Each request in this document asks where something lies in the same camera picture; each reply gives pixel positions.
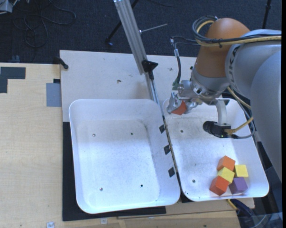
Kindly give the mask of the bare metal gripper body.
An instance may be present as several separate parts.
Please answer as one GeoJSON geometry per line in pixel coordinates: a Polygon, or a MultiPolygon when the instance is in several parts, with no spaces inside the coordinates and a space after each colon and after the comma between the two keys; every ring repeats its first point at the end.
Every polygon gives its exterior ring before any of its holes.
{"type": "Polygon", "coordinates": [[[227,79],[191,79],[178,83],[178,98],[185,102],[216,105],[222,92],[230,85],[227,79]]]}

